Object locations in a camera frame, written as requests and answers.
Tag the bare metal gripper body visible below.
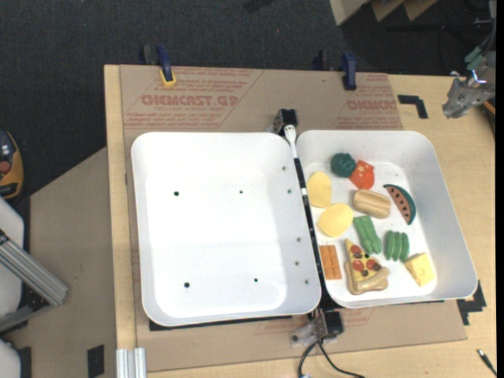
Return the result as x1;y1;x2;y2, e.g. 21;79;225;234
470;67;496;102

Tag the white plastic tray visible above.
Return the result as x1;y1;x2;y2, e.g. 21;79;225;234
130;131;323;328
295;129;479;309

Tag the watermelon slice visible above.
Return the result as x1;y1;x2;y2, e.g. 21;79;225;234
383;183;417;226

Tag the red toy with yellow spots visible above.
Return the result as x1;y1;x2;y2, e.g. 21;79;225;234
349;159;376;191

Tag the dark green broccoli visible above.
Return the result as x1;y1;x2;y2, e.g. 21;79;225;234
329;152;358;179

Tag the tan hot dog bun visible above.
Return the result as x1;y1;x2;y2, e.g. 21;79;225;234
352;189;392;220

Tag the green pea pod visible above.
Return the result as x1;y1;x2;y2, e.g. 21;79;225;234
384;230;410;262

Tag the green bean bundle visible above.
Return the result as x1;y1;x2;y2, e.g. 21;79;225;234
353;215;383;255

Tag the yellow potato chip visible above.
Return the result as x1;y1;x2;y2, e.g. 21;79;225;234
317;202;354;238
306;171;333;209

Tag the yellow cheese wedge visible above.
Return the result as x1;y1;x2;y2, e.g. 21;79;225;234
404;252;437;287

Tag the thin black and white rod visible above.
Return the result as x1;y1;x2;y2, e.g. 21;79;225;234
283;124;326;313

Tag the pizza slice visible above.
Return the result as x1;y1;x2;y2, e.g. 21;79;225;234
344;238;391;295

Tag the orange cracker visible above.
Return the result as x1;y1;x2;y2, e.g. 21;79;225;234
318;244;343;280

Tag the brown cardboard board red print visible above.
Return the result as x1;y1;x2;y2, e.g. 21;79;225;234
119;64;469;372

